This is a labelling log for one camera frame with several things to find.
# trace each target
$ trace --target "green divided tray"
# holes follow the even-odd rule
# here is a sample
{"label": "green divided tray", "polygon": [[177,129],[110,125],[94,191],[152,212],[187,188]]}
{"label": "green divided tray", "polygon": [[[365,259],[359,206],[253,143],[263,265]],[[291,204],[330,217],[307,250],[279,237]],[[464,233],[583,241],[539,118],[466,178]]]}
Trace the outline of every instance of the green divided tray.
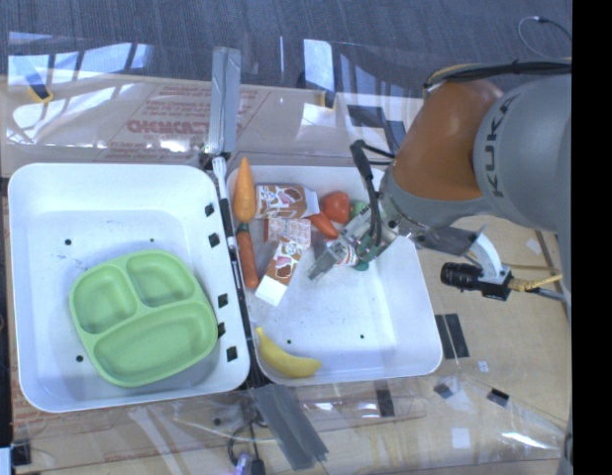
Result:
{"label": "green divided tray", "polygon": [[179,257],[162,250],[87,270],[72,285],[70,311],[101,376],[121,387],[174,375],[206,357],[218,340],[198,281]]}

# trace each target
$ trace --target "clear plastic sheet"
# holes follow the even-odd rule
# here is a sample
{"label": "clear plastic sheet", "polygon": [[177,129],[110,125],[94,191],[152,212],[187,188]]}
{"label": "clear plastic sheet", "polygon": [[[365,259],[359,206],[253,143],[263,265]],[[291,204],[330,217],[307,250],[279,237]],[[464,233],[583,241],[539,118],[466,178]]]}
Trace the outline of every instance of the clear plastic sheet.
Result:
{"label": "clear plastic sheet", "polygon": [[[348,162],[348,146],[356,139],[395,150],[422,104],[424,76],[446,66],[436,57],[402,59],[396,51],[306,43],[300,46],[305,66],[299,87],[282,84],[281,76],[274,86],[256,84],[256,70],[244,58],[238,153],[325,165]],[[210,49],[194,52],[193,72],[175,66],[190,61],[191,52],[149,45],[14,34],[12,51],[8,75],[0,76],[5,178],[38,161],[198,165],[210,120]],[[387,60],[389,73],[381,72],[380,79],[350,76],[359,72],[362,57],[375,55]],[[32,72],[16,56],[33,67],[48,100],[32,93]],[[395,67],[403,64],[410,67],[409,78],[396,79]],[[374,80],[382,90],[367,93]],[[6,203],[4,214],[8,227]],[[488,224],[507,260],[544,266],[558,258],[553,237],[481,219],[471,228]],[[559,459],[571,393],[563,304],[518,293],[500,304],[448,290],[439,280],[445,258],[426,252],[419,257],[437,322],[447,326],[443,363],[426,376],[291,387],[328,448],[311,472],[412,472]],[[150,473],[197,473],[199,465],[211,466],[211,473],[237,473],[238,461],[251,464],[257,456],[269,474],[291,472],[281,438],[260,418],[246,387],[66,414],[35,409],[19,389],[13,316],[10,321],[16,473],[139,458]]]}

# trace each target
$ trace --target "yellow banana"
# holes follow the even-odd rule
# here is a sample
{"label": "yellow banana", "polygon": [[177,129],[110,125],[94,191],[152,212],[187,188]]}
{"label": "yellow banana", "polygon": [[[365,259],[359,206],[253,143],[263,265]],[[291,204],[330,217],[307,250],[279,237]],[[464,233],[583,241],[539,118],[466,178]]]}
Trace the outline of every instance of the yellow banana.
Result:
{"label": "yellow banana", "polygon": [[291,378],[305,378],[311,376],[322,367],[322,362],[310,357],[298,357],[282,350],[272,339],[270,339],[262,327],[255,328],[259,337],[259,353],[262,358],[280,373]]}

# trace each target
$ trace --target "white plastic tray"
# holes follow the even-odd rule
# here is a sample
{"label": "white plastic tray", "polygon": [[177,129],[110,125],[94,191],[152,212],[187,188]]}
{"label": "white plastic tray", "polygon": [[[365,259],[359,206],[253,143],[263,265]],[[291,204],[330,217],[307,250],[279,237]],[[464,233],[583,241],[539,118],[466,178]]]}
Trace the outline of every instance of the white plastic tray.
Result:
{"label": "white plastic tray", "polygon": [[[320,198],[334,190],[367,202],[367,191],[353,167],[252,165],[254,182],[297,183]],[[374,169],[379,187],[382,171]],[[233,198],[238,171],[228,179]],[[263,273],[273,244],[263,241],[263,222],[250,223],[258,273]],[[368,381],[425,375],[443,358],[427,285],[414,244],[399,237],[367,271],[333,268],[317,282],[306,275],[313,249],[301,258],[278,306],[247,291],[253,327],[294,355],[314,357],[322,367],[312,377],[291,379],[268,367],[266,376],[285,385]]]}
{"label": "white plastic tray", "polygon": [[[214,208],[209,216],[208,205]],[[68,412],[129,405],[229,391],[245,381],[251,362],[218,196],[207,174],[185,165],[30,164],[9,182],[9,215],[20,384],[34,406]],[[212,234],[220,239],[215,246]],[[104,380],[90,362],[68,294],[86,269],[142,249],[178,255],[225,332],[201,362],[128,389]],[[227,304],[221,307],[222,295]]]}

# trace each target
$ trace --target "dark floor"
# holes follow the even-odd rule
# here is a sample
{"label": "dark floor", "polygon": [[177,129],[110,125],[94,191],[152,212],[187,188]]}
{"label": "dark floor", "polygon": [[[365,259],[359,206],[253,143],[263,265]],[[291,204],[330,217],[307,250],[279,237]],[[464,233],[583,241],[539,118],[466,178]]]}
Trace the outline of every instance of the dark floor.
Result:
{"label": "dark floor", "polygon": [[[549,21],[529,19],[533,16]],[[188,79],[209,77],[206,51],[213,46],[238,48],[244,83],[292,87],[304,85],[303,41],[328,41],[355,55],[363,70],[418,96],[427,75],[451,64],[570,56],[572,0],[0,0],[0,74],[6,72],[8,55],[19,52],[9,40],[13,32],[48,35],[47,43],[59,47],[153,45],[158,55],[146,73]],[[498,80],[502,88],[516,82],[521,80]],[[4,317],[3,262],[0,208]],[[10,441],[8,364],[3,330],[0,445]]]}

